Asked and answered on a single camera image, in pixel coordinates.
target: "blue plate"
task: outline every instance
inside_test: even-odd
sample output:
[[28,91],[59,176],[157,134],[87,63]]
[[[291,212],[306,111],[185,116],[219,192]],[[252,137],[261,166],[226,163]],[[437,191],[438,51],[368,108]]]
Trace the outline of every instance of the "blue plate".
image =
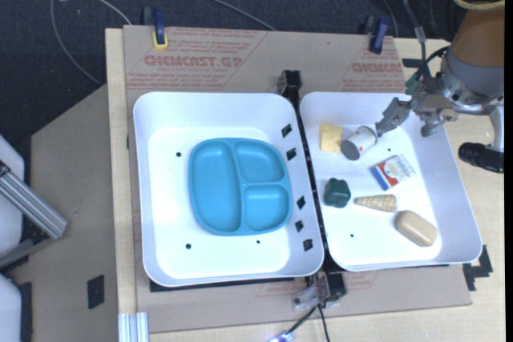
[[280,153],[255,139],[210,139],[188,164],[192,210],[218,235],[253,235],[282,227],[292,213],[289,174]]

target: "black corner bracket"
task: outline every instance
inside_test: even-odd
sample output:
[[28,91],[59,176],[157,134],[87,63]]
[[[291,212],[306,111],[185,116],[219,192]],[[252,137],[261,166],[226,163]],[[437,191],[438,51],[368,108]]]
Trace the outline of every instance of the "black corner bracket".
[[494,270],[491,266],[488,256],[487,246],[483,245],[483,250],[479,256],[479,265],[463,264],[463,274],[469,291],[475,291],[475,279],[487,278]]

